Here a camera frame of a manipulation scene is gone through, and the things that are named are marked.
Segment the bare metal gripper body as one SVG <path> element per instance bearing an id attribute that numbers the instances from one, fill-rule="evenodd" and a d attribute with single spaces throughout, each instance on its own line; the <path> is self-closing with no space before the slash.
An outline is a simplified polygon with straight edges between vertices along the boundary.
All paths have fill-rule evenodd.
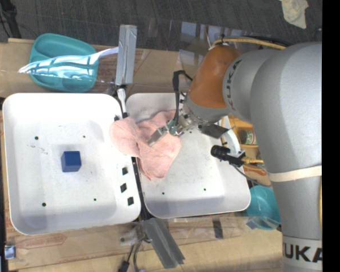
<path id="1" fill-rule="evenodd" d="M 209 122 L 195 116 L 192 112 L 179 113 L 175 112 L 173 119 L 169 122 L 169 133 L 172 136 L 181 136 L 186 131 L 194 128 L 202 128 Z"/>

